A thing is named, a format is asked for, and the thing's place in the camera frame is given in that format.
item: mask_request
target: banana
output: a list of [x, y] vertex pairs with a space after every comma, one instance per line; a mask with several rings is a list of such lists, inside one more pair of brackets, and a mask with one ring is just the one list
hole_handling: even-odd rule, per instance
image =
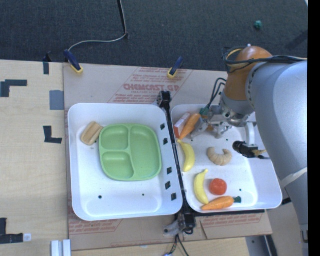
[[183, 142], [180, 139], [178, 139], [177, 142], [181, 145], [185, 156], [183, 171], [189, 172], [192, 169], [192, 167], [194, 167], [196, 162], [195, 151], [189, 143]]
[[206, 173], [208, 172], [208, 169], [205, 169], [203, 172], [198, 173], [195, 176], [194, 179], [194, 193], [196, 198], [204, 205], [207, 205], [209, 203], [205, 188], [204, 188], [204, 182]]

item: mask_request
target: tomato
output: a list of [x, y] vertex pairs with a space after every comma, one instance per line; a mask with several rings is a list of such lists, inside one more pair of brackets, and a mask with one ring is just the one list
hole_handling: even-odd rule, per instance
[[227, 191], [227, 183], [221, 178], [215, 178], [210, 182], [209, 191], [215, 196], [222, 196]]

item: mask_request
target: white plastic container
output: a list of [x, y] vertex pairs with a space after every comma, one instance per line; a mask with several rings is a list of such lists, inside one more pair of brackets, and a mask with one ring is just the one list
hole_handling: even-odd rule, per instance
[[[186, 112], [199, 113], [203, 107], [205, 105], [178, 105], [174, 107], [171, 111], [172, 123], [175, 124]], [[254, 114], [249, 121], [255, 121]], [[253, 133], [251, 136], [254, 136], [255, 144], [259, 146], [259, 149], [265, 149], [257, 127], [254, 128]], [[245, 128], [232, 127], [219, 139], [215, 138], [212, 133], [205, 131], [192, 140], [190, 136], [187, 136], [183, 141], [190, 143], [195, 152], [195, 165], [189, 172], [182, 171], [182, 179], [187, 202], [196, 212], [208, 214], [273, 209], [282, 203], [282, 191], [272, 161], [269, 159], [246, 158], [233, 150], [235, 141], [247, 141]], [[184, 152], [179, 143], [176, 144], [179, 165], [183, 167]], [[231, 151], [231, 162], [225, 166], [215, 165], [207, 156], [209, 147], [215, 147], [215, 152], [218, 154], [223, 154], [222, 149]], [[201, 209], [203, 204], [195, 196], [194, 180], [196, 175], [205, 169], [209, 171], [204, 181], [204, 189], [209, 202], [218, 197], [210, 193], [209, 184], [212, 179], [219, 178], [227, 183], [227, 191], [224, 196], [240, 196], [242, 203], [235, 203], [233, 206], [222, 210], [203, 211]]]
[[[117, 181], [104, 173], [99, 143], [80, 137], [90, 122], [105, 127], [141, 124], [153, 129], [162, 156], [160, 173], [149, 180]], [[183, 205], [166, 114], [155, 105], [79, 103], [68, 112], [72, 207], [85, 221], [173, 215]]]

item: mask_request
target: carrot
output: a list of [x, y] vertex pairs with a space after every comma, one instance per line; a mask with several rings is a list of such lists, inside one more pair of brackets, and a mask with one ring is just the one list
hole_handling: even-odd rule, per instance
[[199, 113], [195, 113], [192, 116], [190, 116], [188, 122], [185, 124], [179, 139], [182, 140], [185, 138], [189, 133], [191, 133], [195, 129], [195, 125], [200, 119], [201, 115]]
[[235, 198], [226, 195], [226, 196], [220, 196], [213, 201], [209, 202], [208, 204], [201, 207], [202, 210], [221, 210], [224, 208], [228, 208], [232, 206], [234, 203], [241, 203], [241, 197], [237, 196]]

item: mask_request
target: green tray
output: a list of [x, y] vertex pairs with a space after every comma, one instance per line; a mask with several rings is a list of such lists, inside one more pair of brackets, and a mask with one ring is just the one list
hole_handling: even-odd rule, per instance
[[150, 127], [112, 124], [99, 136], [99, 153], [105, 174], [117, 181], [146, 181], [162, 169], [158, 137]]

